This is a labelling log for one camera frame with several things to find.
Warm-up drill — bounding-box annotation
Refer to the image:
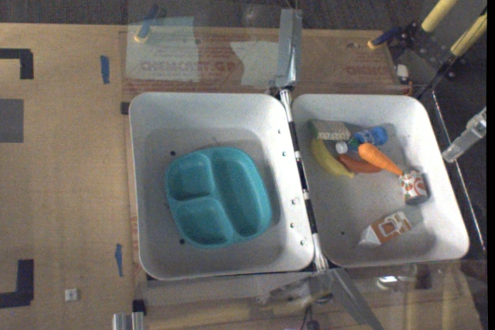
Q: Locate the white plastic tray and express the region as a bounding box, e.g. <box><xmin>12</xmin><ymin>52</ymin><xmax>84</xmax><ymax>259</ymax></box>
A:
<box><xmin>290</xmin><ymin>94</ymin><xmax>471</xmax><ymax>268</ymax></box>
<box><xmin>128</xmin><ymin>91</ymin><xmax>315</xmax><ymax>281</ymax></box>

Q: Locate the blue divided plate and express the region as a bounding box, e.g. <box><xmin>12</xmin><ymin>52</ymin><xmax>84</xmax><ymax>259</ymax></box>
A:
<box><xmin>164</xmin><ymin>145</ymin><xmax>273</xmax><ymax>249</ymax></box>

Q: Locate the grey and green rectangular block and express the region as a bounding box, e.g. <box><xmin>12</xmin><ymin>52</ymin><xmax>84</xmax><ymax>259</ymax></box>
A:
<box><xmin>308</xmin><ymin>118</ymin><xmax>352</xmax><ymax>141</ymax></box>

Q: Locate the yellow banana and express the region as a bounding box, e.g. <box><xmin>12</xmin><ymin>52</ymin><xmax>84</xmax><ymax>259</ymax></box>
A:
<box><xmin>310</xmin><ymin>138</ymin><xmax>356</xmax><ymax>179</ymax></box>

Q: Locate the thin black and white rod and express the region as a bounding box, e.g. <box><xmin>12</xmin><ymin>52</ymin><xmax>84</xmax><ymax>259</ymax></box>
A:
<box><xmin>278</xmin><ymin>88</ymin><xmax>329</xmax><ymax>270</ymax></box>

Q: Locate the brown cardboard board red print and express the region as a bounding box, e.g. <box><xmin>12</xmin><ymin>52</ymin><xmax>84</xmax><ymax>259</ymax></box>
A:
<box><xmin>120</xmin><ymin>26</ymin><xmax>411</xmax><ymax>283</ymax></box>

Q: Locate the orange-red sausage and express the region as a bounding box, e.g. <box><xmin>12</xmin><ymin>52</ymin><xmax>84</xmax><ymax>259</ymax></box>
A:
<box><xmin>336</xmin><ymin>153</ymin><xmax>383</xmax><ymax>174</ymax></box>

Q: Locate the blue bottle with white cap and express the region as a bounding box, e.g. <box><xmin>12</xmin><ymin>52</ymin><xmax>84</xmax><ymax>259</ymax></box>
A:
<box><xmin>335</xmin><ymin>126</ymin><xmax>389</xmax><ymax>155</ymax></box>

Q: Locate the orange carrot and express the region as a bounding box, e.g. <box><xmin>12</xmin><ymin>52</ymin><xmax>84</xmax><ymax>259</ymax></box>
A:
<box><xmin>357</xmin><ymin>142</ymin><xmax>404</xmax><ymax>178</ymax></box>

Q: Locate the orange and white carton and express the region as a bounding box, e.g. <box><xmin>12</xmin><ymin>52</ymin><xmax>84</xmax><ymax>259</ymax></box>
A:
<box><xmin>357</xmin><ymin>211</ymin><xmax>413</xmax><ymax>247</ymax></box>

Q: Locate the white and orange can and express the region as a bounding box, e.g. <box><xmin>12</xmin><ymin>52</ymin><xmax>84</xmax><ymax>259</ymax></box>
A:
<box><xmin>399</xmin><ymin>169</ymin><xmax>431</xmax><ymax>206</ymax></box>

